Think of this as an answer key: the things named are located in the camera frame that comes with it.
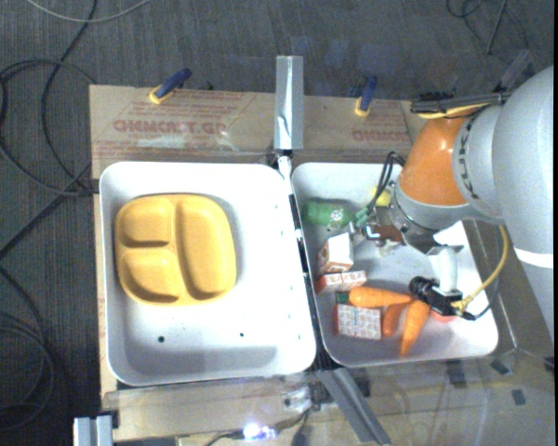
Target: yellow plastic plate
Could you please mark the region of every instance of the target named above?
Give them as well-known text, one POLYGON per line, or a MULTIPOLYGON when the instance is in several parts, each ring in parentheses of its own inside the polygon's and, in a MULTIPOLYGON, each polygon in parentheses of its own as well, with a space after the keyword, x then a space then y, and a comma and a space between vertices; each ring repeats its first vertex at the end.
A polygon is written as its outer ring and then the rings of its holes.
POLYGON ((142 303, 198 304, 235 285, 230 223, 223 209, 205 196, 131 200, 116 215, 114 250, 122 287, 142 303))

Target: orange carrot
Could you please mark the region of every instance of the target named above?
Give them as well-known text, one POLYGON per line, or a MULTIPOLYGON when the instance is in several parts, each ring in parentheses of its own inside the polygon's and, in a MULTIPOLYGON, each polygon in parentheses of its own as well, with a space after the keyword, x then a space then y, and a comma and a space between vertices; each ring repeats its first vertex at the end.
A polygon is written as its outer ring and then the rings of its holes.
POLYGON ((406 304, 411 299, 411 295, 378 287, 359 286, 350 291, 350 303, 357 308, 382 308, 391 304, 406 304))
POLYGON ((384 315, 382 316, 383 337, 391 337, 395 332, 397 332, 399 318, 406 307, 407 304, 391 304, 386 308, 384 315))
POLYGON ((402 356, 407 355, 413 347, 429 317, 430 306, 425 302, 415 299, 409 304, 401 339, 400 353, 402 356))

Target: wire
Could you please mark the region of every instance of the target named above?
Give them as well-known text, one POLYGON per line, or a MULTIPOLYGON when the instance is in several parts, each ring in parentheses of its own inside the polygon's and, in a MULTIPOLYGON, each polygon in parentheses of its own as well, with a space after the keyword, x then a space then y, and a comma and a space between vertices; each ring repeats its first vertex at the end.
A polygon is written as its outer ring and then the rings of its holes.
MULTIPOLYGON (((96 7, 97 7, 97 0, 93 0, 93 5, 89 12, 89 18, 92 18, 96 7)), ((0 144, 0 153, 3 157, 5 157, 11 164, 13 164, 19 171, 21 171, 31 181, 33 181, 40 187, 55 193, 55 197, 52 198, 52 200, 50 200, 50 202, 46 204, 44 208, 39 211, 39 213, 37 213, 34 217, 32 217, 28 223, 26 223, 13 237, 11 237, 6 242, 6 244, 4 244, 0 248, 0 255, 2 255, 7 248, 11 248, 15 244, 15 242, 20 238, 20 236, 23 233, 27 232, 32 225, 34 225, 37 221, 43 219, 45 213, 51 207, 53 207, 56 202, 62 200, 63 196, 78 196, 83 194, 82 192, 79 191, 70 190, 71 187, 73 187, 74 185, 79 185, 84 190, 91 191, 83 183, 79 181, 81 176, 91 166, 91 163, 87 164, 77 176, 73 176, 71 171, 68 170, 66 165, 62 162, 61 158, 56 153, 53 144, 51 143, 49 134, 47 132, 47 97, 51 85, 59 70, 61 68, 66 68, 69 71, 76 72, 77 74, 80 74, 88 83, 93 84, 92 79, 88 77, 84 72, 74 67, 73 65, 64 62, 64 60, 66 60, 66 58, 73 51, 76 43, 81 38, 83 32, 86 29, 86 26, 87 25, 84 24, 83 27, 77 32, 73 41, 68 45, 63 55, 61 56, 60 60, 30 59, 30 60, 11 64, 10 66, 0 71, 0 124, 1 124, 4 121, 4 118, 6 116, 5 107, 7 105, 7 94, 6 94, 7 90, 6 90, 5 83, 3 81, 4 76, 8 75, 10 72, 24 70, 37 65, 49 64, 54 66, 54 69, 44 86, 44 91, 41 97, 40 125, 43 129, 46 143, 49 149, 51 150, 54 158, 56 159, 60 167, 72 179, 72 181, 68 184, 68 186, 64 190, 61 190, 60 188, 57 187, 53 187, 51 185, 47 185, 43 181, 31 175, 31 173, 29 173, 24 167, 22 167, 16 160, 14 160, 14 158, 0 144)), ((5 281, 6 284, 9 285, 12 289, 14 289, 18 297, 22 300, 24 305, 31 312, 31 316, 33 318, 33 323, 34 323, 34 327, 32 327, 26 324, 25 322, 17 319, 16 317, 4 312, 3 310, 0 310, 0 335, 12 335, 15 337, 22 337, 30 341, 33 345, 35 345, 35 347, 42 354, 39 366, 36 370, 35 378, 31 382, 30 387, 24 393, 22 398, 11 404, 0 406, 0 432, 6 432, 29 424, 47 407, 47 405, 49 404, 53 396, 57 372, 56 372, 55 357, 50 351, 50 348, 48 346, 46 336, 44 335, 43 328, 42 328, 41 316, 34 302, 29 297, 27 292, 14 279, 8 276, 8 274, 2 269, 0 269, 0 278, 2 278, 3 281, 5 281)), ((65 378, 66 372, 64 371, 64 369, 61 369, 60 373, 62 377, 65 378)), ((67 401, 68 401, 67 406, 70 408, 70 398, 68 398, 68 390, 67 390, 67 401)))
POLYGON ((4 319, 11 322, 10 326, 0 325, 0 333, 23 337, 26 340, 31 341, 31 343, 39 348, 40 352, 42 353, 41 364, 40 367, 37 369, 37 376, 35 377, 33 386, 24 395, 23 399, 18 402, 0 407, 0 420, 2 420, 0 421, 0 423, 4 424, 4 426, 0 426, 0 432, 5 432, 27 425, 46 408, 54 389, 55 363, 41 335, 36 334, 27 326, 22 324, 22 322, 4 312, 0 311, 0 316, 3 316, 4 319), (39 394, 38 391, 41 387, 41 379, 44 376, 45 370, 47 375, 46 393, 44 393, 43 398, 39 402, 32 402, 32 396, 39 394), (12 412, 19 409, 31 409, 31 412, 24 414, 19 421, 13 422, 12 412))
POLYGON ((477 321, 479 318, 484 316, 492 308, 492 303, 498 296, 498 293, 500 292, 500 287, 501 286, 499 284, 492 290, 487 306, 479 314, 471 314, 470 312, 465 311, 461 314, 461 317, 467 321, 477 321))
POLYGON ((104 21, 110 21, 110 20, 115 20, 118 19, 124 15, 127 15, 128 13, 136 10, 139 7, 142 7, 144 5, 147 5, 155 0, 143 0, 141 2, 138 2, 136 5, 127 8, 126 10, 123 10, 119 13, 116 13, 114 15, 111 15, 109 17, 103 17, 103 18, 99 18, 99 19, 88 19, 88 20, 84 20, 84 19, 75 19, 75 18, 71 18, 71 17, 67 17, 66 15, 61 15, 60 13, 56 13, 48 8, 42 7, 41 5, 39 5, 38 3, 34 2, 34 0, 26 0, 27 2, 29 2, 31 5, 33 5, 36 8, 39 8, 40 10, 46 12, 47 14, 51 15, 52 17, 56 17, 59 18, 61 20, 67 20, 67 21, 76 21, 77 23, 103 23, 104 21))
POLYGON ((397 162, 400 165, 404 165, 405 159, 395 151, 390 151, 389 154, 387 155, 384 165, 382 166, 382 172, 380 173, 380 179, 376 188, 376 193, 372 197, 370 203, 366 206, 365 214, 367 216, 369 216, 370 213, 372 213, 376 201, 380 198, 382 192, 384 192, 386 188, 389 186, 389 181, 391 180, 391 175, 392 175, 392 167, 395 162, 397 162))
POLYGON ((306 437, 304 436, 304 427, 306 427, 306 423, 308 422, 308 417, 310 416, 310 410, 306 410, 303 415, 303 419, 301 420, 301 424, 299 425, 298 429, 294 433, 293 438, 291 439, 291 446, 304 446, 307 444, 306 437))
MULTIPOLYGON (((488 278, 475 291, 473 291, 470 295, 468 295, 467 297, 464 297, 460 301, 451 302, 451 307, 457 309, 460 312, 460 314, 465 313, 465 309, 473 301, 473 299, 479 293, 481 293, 487 286, 489 286, 497 278, 497 276, 500 274, 500 272, 502 271, 502 268, 504 268, 507 257, 509 255, 509 247, 510 247, 511 242, 509 240, 509 235, 508 235, 506 229, 504 228, 504 226, 498 225, 498 229, 500 230, 500 234, 502 235, 502 241, 503 241, 502 255, 500 256, 500 261, 498 262, 498 265, 496 266, 496 268, 488 276, 488 278)), ((473 316, 472 314, 468 314, 466 316, 466 318, 469 319, 469 320, 475 320, 475 319, 478 319, 479 317, 481 317, 482 315, 484 315, 486 312, 487 312, 487 310, 485 310, 484 312, 482 312, 478 316, 473 316)))
MULTIPOLYGON (((456 12, 456 11, 453 10, 450 0, 445 0, 445 4, 446 4, 446 11, 451 16, 463 20, 463 22, 465 23, 465 26, 467 27, 467 29, 470 32, 472 32, 473 36, 475 36, 477 41, 481 45, 486 46, 486 43, 481 38, 479 33, 475 30, 475 28, 473 28, 471 26, 470 21, 469 21, 469 17, 473 13, 475 13, 483 4, 495 5, 496 2, 494 0, 464 0, 461 3, 461 11, 460 12, 456 12)), ((519 29, 519 33, 521 35, 521 38, 523 39, 523 43, 524 43, 525 47, 529 47, 529 42, 527 40, 527 36, 526 36, 526 33, 525 33, 525 30, 524 30, 523 26, 521 25, 521 22, 517 18, 515 18, 513 16, 513 14, 508 9, 506 10, 505 14, 512 20, 512 22, 519 29)))
POLYGON ((205 446, 212 446, 217 441, 221 441, 222 439, 244 439, 244 435, 242 434, 242 431, 234 431, 232 433, 223 433, 223 434, 220 434, 220 435, 216 436, 215 438, 213 438, 205 446))
MULTIPOLYGON (((94 15, 96 9, 97 9, 97 0, 93 0, 93 4, 92 4, 91 9, 90 9, 89 14, 88 14, 88 19, 89 20, 91 20, 93 18, 93 15, 94 15)), ((83 33, 85 32, 85 30, 87 28, 88 28, 88 23, 84 23, 83 26, 81 27, 81 29, 76 33, 76 36, 74 37, 73 41, 68 45, 68 47, 66 48, 66 50, 64 51, 64 53, 60 57, 61 62, 66 60, 68 58, 68 56, 72 53, 76 44, 81 39, 81 36, 83 35, 83 33)), ((41 101, 40 101, 41 102, 41 111, 40 111, 40 116, 39 116, 39 124, 42 128, 42 132, 44 134, 46 144, 49 147, 50 151, 52 152, 52 155, 54 156, 54 159, 56 160, 58 165, 62 168, 62 170, 66 173, 66 175, 70 178, 73 178, 74 175, 68 169, 68 167, 65 165, 65 163, 62 161, 62 159, 59 157, 58 153, 54 149, 54 146, 52 144, 49 133, 47 132, 47 96, 49 94, 49 90, 51 89, 52 83, 54 82, 54 79, 55 79, 56 75, 58 74, 59 69, 60 69, 59 65, 54 67, 54 70, 49 75, 49 78, 47 79, 46 85, 44 86, 44 91, 42 93, 41 101)), ((85 184, 83 184, 82 182, 80 182, 78 180, 77 180, 77 184, 80 187, 82 187, 84 190, 86 190, 87 192, 92 191, 85 184)))
MULTIPOLYGON (((84 78, 85 81, 87 81, 89 84, 94 84, 93 80, 86 73, 84 73, 82 70, 80 70, 76 66, 73 66, 72 64, 66 63, 64 61, 59 61, 59 60, 54 60, 54 59, 29 59, 29 60, 26 60, 26 61, 19 61, 19 62, 13 63, 9 66, 6 66, 3 70, 0 71, 0 79, 3 75, 5 75, 8 72, 11 72, 13 70, 24 69, 24 68, 28 68, 28 67, 31 67, 31 66, 37 66, 37 65, 42 65, 42 64, 61 66, 61 67, 66 68, 66 69, 68 69, 72 72, 76 72, 82 78, 84 78)), ((4 109, 4 107, 5 107, 5 99, 3 98, 2 105, 1 105, 1 110, 4 109)), ((2 116, 4 116, 4 113, 1 111, 0 121, 2 120, 2 116)), ((0 143, 0 154, 11 165, 13 165, 17 170, 19 170, 24 176, 26 176, 33 183, 35 183, 36 185, 38 185, 39 187, 41 187, 45 190, 52 191, 52 192, 57 193, 58 195, 62 195, 62 196, 80 196, 80 195, 83 194, 83 192, 80 192, 80 191, 62 190, 62 189, 59 189, 57 187, 53 187, 51 185, 46 184, 45 182, 43 182, 42 180, 40 180, 39 178, 37 178, 36 176, 31 174, 31 172, 29 172, 21 164, 19 164, 19 162, 17 162, 14 159, 14 157, 12 157, 12 155, 10 155, 10 153, 8 153, 8 151, 5 149, 5 147, 1 143, 0 143)))
POLYGON ((462 114, 464 112, 467 112, 467 111, 470 111, 470 110, 479 111, 480 109, 482 109, 486 105, 487 105, 486 103, 474 104, 472 106, 464 106, 464 107, 458 107, 458 108, 449 109, 449 110, 441 110, 439 112, 421 112, 421 111, 418 111, 418 112, 416 112, 416 114, 419 117, 421 117, 422 119, 440 119, 440 118, 458 119, 458 118, 466 118, 466 117, 469 117, 470 115, 473 115, 474 112, 472 114, 463 114, 463 115, 460 115, 460 114, 462 114))

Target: gray carpet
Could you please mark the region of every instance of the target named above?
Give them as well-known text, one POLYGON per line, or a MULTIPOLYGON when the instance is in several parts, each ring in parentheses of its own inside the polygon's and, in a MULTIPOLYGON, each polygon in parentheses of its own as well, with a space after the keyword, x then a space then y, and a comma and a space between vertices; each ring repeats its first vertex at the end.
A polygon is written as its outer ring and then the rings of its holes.
MULTIPOLYGON (((35 0, 77 19, 92 0, 35 0)), ((141 0, 98 0, 103 18, 141 0)), ((183 67, 186 85, 228 91, 274 90, 277 55, 301 55, 305 93, 346 97, 363 75, 378 78, 377 97, 409 99, 428 92, 460 96, 492 91, 513 61, 528 56, 522 77, 553 64, 554 0, 508 0, 491 54, 486 46, 501 0, 157 0, 123 17, 89 24, 66 59, 102 85, 155 86, 183 67)), ((17 61, 60 59, 82 23, 54 18, 24 0, 0 0, 0 71, 17 61)), ((33 64, 10 71, 0 144, 28 175, 53 188, 89 162, 87 82, 60 68, 40 125, 40 100, 53 71, 33 64)), ((0 154, 0 310, 34 325, 21 291, 41 319, 55 382, 38 397, 0 412, 0 445, 72 444, 72 418, 100 409, 92 201, 58 197, 30 181, 0 154), (17 236, 38 214, 32 226, 17 236)), ((21 402, 45 370, 34 340, 0 314, 0 408, 21 402)))

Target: led light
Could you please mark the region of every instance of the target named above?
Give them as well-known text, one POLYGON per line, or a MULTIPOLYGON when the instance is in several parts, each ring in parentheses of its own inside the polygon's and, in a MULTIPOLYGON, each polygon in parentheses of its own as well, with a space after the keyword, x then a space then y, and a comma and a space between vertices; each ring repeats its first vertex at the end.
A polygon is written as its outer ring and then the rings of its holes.
POLYGON ((259 426, 256 423, 248 423, 242 431, 246 441, 256 441, 260 439, 273 439, 277 437, 277 431, 268 426, 259 426))

